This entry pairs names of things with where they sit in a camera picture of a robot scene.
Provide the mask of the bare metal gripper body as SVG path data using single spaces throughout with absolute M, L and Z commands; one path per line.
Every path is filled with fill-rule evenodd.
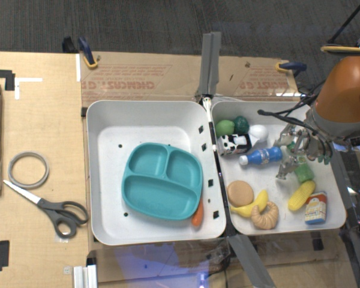
M 310 161 L 329 163 L 333 156 L 331 144 L 323 134 L 306 122 L 292 122 L 289 134 L 293 137 L 293 156 L 305 156 Z

